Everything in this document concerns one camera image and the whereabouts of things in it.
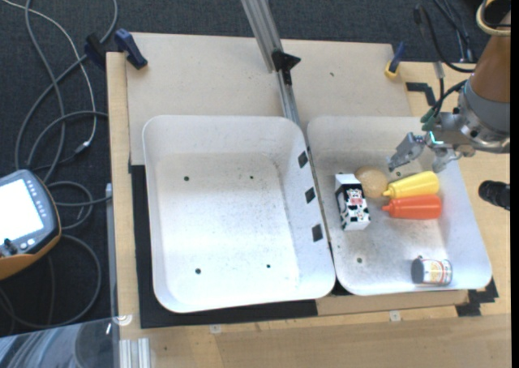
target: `mustard bottle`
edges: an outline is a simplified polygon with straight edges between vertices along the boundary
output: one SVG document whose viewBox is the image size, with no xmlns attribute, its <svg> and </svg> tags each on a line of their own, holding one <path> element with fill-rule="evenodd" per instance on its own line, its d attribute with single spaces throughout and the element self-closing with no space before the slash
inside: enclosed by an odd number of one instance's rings
<svg viewBox="0 0 519 368">
<path fill-rule="evenodd" d="M 435 194 L 440 189 L 440 181 L 434 172 L 425 171 L 416 173 L 407 178 L 391 182 L 383 196 L 391 199 L 408 196 Z"/>
</svg>

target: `potato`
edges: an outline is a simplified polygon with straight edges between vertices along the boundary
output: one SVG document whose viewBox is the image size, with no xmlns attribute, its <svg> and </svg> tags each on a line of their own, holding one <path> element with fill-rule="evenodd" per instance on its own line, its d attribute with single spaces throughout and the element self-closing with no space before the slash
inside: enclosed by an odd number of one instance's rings
<svg viewBox="0 0 519 368">
<path fill-rule="evenodd" d="M 354 175 L 362 184 L 367 198 L 378 198 L 388 189 L 385 173 L 373 166 L 362 166 L 355 171 Z"/>
</svg>

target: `orange handle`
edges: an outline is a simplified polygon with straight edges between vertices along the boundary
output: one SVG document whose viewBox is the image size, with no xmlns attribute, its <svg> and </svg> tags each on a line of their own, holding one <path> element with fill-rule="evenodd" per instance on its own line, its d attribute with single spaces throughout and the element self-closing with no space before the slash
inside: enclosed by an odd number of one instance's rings
<svg viewBox="0 0 519 368">
<path fill-rule="evenodd" d="M 393 218 L 411 220 L 434 220 L 441 214 L 441 199 L 438 195 L 418 195 L 391 199 L 382 207 Z"/>
</svg>

